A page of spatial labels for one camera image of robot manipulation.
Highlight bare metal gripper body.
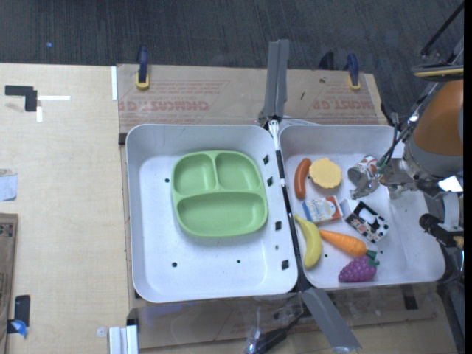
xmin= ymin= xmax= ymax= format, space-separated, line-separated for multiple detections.
xmin=379 ymin=156 xmax=443 ymax=199

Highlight white and red can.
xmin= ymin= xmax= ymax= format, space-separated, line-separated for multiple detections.
xmin=347 ymin=155 xmax=381 ymax=188

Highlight black and white cow carton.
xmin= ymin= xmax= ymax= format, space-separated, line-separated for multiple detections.
xmin=344 ymin=201 xmax=390 ymax=244

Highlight yellow round biscuit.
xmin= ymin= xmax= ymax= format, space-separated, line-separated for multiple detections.
xmin=308 ymin=157 xmax=343 ymax=190

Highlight white and orange carton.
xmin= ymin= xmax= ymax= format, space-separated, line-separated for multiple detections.
xmin=302 ymin=195 xmax=344 ymax=223

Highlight white plastic tray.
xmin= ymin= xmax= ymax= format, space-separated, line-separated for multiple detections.
xmin=279 ymin=124 xmax=446 ymax=291
xmin=125 ymin=123 xmax=299 ymax=304

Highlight orange carrot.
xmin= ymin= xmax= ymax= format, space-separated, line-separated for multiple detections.
xmin=319 ymin=229 xmax=378 ymax=260

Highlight orange sausage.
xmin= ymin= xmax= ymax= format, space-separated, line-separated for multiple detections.
xmin=294 ymin=157 xmax=313 ymax=200

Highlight yellow banana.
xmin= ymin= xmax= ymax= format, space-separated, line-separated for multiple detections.
xmin=294 ymin=214 xmax=324 ymax=270

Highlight purple grapes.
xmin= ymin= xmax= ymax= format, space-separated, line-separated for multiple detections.
xmin=338 ymin=254 xmax=381 ymax=283

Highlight thin black and white rod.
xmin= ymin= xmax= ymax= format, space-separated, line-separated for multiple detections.
xmin=268 ymin=119 xmax=308 ymax=291

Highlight green divided plate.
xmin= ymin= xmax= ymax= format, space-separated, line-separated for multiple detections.
xmin=170 ymin=150 xmax=269 ymax=238

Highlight brown cardboard board red print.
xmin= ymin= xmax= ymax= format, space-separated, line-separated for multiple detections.
xmin=117 ymin=63 xmax=443 ymax=350

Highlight pale blue packet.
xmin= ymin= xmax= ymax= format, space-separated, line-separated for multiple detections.
xmin=0 ymin=168 xmax=18 ymax=202

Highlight black cylinder on white bracket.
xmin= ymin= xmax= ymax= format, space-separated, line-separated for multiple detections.
xmin=419 ymin=192 xmax=465 ymax=249

